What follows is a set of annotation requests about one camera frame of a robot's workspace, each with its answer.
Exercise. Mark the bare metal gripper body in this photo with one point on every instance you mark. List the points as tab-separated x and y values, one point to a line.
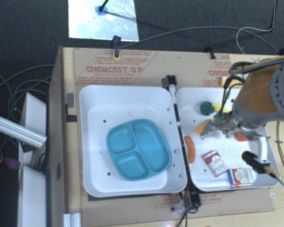
229	124

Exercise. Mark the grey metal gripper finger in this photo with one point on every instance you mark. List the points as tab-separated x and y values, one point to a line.
209	126
208	134

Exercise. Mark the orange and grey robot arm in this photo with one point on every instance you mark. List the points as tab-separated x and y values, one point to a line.
262	96

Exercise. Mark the orange carrot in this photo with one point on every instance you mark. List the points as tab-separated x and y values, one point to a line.
200	128

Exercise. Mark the red sausage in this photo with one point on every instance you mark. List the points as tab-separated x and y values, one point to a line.
240	137

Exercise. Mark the green broccoli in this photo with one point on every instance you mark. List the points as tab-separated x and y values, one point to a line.
206	108

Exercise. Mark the yellow banana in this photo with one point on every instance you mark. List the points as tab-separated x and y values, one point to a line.
218	107

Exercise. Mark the orange sausage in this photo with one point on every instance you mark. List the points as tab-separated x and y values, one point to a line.
190	150

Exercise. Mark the white plastic tray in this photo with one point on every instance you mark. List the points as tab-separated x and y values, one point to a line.
236	150
123	103

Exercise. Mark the thin black and white rod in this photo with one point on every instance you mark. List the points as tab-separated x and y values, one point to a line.
180	126

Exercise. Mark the red and white carton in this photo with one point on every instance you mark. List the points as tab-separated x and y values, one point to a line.
215	163

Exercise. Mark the blue red white carton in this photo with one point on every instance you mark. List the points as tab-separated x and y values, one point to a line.
242	176

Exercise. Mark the brown cardboard board red print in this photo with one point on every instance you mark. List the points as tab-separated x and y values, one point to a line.
180	65

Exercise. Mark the blue divided plate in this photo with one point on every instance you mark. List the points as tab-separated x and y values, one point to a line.
137	150

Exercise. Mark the purple grapes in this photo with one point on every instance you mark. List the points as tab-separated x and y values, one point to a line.
11	163

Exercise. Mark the black cylinder on white bracket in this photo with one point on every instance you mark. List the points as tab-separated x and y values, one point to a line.
253	161

